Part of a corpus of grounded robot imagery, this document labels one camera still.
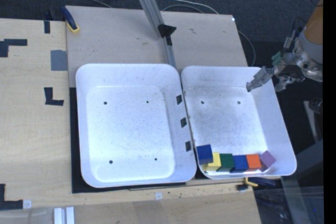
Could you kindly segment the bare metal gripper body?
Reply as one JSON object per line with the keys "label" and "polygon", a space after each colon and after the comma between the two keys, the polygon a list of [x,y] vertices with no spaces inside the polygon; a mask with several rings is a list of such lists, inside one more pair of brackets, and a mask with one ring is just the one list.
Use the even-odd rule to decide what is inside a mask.
{"label": "bare metal gripper body", "polygon": [[283,47],[272,57],[273,74],[280,83],[311,79],[323,81],[323,46],[305,39],[292,42],[293,48]]}

